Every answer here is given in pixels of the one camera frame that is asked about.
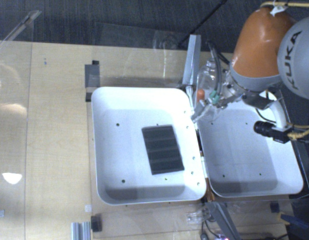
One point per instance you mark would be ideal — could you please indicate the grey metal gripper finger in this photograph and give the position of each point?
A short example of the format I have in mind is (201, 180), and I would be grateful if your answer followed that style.
(197, 114)
(210, 112)

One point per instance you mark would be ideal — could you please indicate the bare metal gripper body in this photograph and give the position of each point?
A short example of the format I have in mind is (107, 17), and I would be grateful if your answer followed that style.
(232, 90)

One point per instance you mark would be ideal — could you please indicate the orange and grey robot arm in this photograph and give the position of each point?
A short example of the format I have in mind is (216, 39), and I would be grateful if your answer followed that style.
(259, 49)

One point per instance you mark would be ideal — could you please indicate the clear plastic bottle orange cap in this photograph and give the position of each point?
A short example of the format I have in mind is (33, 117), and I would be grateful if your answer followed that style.
(207, 75)

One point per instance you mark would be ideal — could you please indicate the black ribbed rectangular block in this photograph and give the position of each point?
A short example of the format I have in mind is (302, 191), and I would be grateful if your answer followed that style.
(162, 149)

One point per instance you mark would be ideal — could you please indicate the white plastic tray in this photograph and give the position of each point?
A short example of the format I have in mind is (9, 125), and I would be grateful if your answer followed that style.
(244, 159)
(124, 144)

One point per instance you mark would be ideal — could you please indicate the black cylinder on white bracket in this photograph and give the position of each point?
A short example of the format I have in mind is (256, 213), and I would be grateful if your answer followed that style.
(265, 129)

